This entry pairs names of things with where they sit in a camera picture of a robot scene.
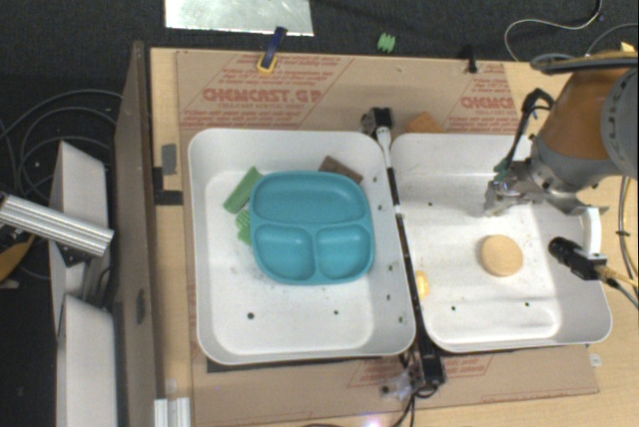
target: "teal plate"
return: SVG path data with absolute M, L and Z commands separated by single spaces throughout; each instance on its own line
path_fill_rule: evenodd
M 370 209 L 351 179 L 279 172 L 260 179 L 249 201 L 251 241 L 262 272 L 283 283 L 344 283 L 374 256 Z

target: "yellow cable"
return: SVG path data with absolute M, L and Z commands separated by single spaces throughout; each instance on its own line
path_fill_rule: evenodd
M 602 277 L 602 278 L 614 278 L 614 279 L 618 279 L 620 281 L 624 281 L 626 283 L 629 283 L 630 285 L 632 285 L 633 287 L 639 289 L 639 283 L 637 282 L 636 279 L 632 279 L 629 278 L 628 276 L 626 276 L 625 274 L 622 274 L 621 272 L 617 272 L 614 269 L 611 269 L 610 267 L 608 267 L 607 265 L 597 265 L 595 267 L 595 270 L 597 271 L 597 273 Z

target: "beige disc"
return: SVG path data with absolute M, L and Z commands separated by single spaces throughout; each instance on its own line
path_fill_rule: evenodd
M 484 269 L 495 276 L 511 276 L 523 265 L 519 245 L 505 235 L 491 235 L 481 245 L 479 261 Z

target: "blue and yellow clamp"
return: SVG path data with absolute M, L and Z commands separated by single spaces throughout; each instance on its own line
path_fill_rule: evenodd
M 267 48 L 266 53 L 263 53 L 258 61 L 258 71 L 260 73 L 265 75 L 270 74 L 276 67 L 276 63 L 278 62 L 276 52 L 282 45 L 282 41 L 284 41 L 286 36 L 287 29 L 282 26 L 278 26 L 273 37 L 271 37 L 271 42 L 269 42 L 269 47 Z

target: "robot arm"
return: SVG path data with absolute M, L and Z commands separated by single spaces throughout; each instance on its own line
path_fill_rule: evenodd
M 544 200 L 566 214 L 581 214 L 586 208 L 577 198 L 581 190 L 610 176 L 637 179 L 637 54 L 595 55 L 537 68 L 548 74 L 574 73 L 555 103 L 541 91 L 526 99 L 513 149 L 488 184 L 487 214 Z M 540 98 L 550 114 L 530 157 L 512 161 L 527 116 Z

